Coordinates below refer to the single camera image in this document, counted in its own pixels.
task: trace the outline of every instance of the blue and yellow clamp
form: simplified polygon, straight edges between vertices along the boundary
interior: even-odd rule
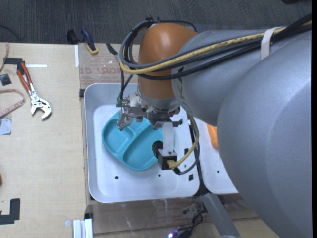
[[[87,42],[87,49],[92,54],[95,55],[98,53],[98,48],[95,46],[93,38],[86,28],[81,29],[81,34],[83,35],[85,41]]]

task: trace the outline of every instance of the blue plate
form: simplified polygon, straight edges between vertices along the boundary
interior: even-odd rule
[[[135,171],[143,171],[157,163],[152,144],[163,141],[162,128],[153,130],[147,119],[133,122],[122,131],[117,127],[120,111],[104,126],[102,140],[105,148],[122,164]]]

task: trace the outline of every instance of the robotic arm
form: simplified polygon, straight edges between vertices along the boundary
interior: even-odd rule
[[[143,29],[136,63],[132,43]],[[162,127],[159,164],[175,169],[170,137],[180,121],[170,118],[183,108],[194,126],[193,118],[217,126],[224,166],[250,207],[280,237],[312,237],[311,40],[311,14],[288,27],[200,34],[142,22],[119,53],[138,90],[121,92],[118,128],[143,118]]]

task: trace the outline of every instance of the wooden table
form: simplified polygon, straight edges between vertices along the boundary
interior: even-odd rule
[[[1,58],[5,45],[0,43]],[[0,136],[0,211],[9,214],[10,200],[19,198],[20,218],[0,225],[2,238],[70,238],[71,221],[83,219],[86,207],[79,69],[73,45],[10,43],[10,58],[28,64],[37,94],[52,107],[52,115],[31,115],[30,98],[16,75],[16,65],[6,64],[12,84],[2,89],[23,93],[25,103],[10,115],[11,135]],[[0,110],[20,99],[0,94]]]

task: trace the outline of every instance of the dark floor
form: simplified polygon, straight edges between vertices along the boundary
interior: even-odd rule
[[[121,43],[146,17],[186,20],[198,32],[286,26],[312,12],[312,0],[0,0],[0,25],[25,43],[67,44],[73,28],[85,27],[96,43]],[[18,42],[0,27],[0,42]]]

